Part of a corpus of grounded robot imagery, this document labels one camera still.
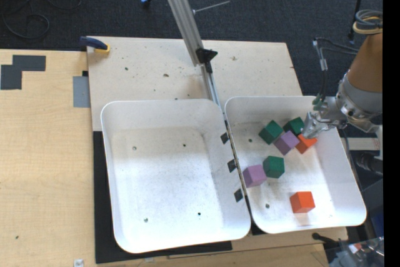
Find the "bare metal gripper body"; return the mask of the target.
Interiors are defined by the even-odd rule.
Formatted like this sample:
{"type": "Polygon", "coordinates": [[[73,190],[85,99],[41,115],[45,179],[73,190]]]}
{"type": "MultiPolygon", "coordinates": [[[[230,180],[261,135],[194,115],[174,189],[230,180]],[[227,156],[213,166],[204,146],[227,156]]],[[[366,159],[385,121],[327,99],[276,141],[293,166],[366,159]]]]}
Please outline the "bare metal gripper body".
{"type": "Polygon", "coordinates": [[[354,98],[347,96],[327,97],[321,108],[313,113],[315,120],[329,123],[329,129],[343,129],[352,125],[365,133],[375,133],[381,125],[372,118],[382,112],[382,99],[354,98]]]}

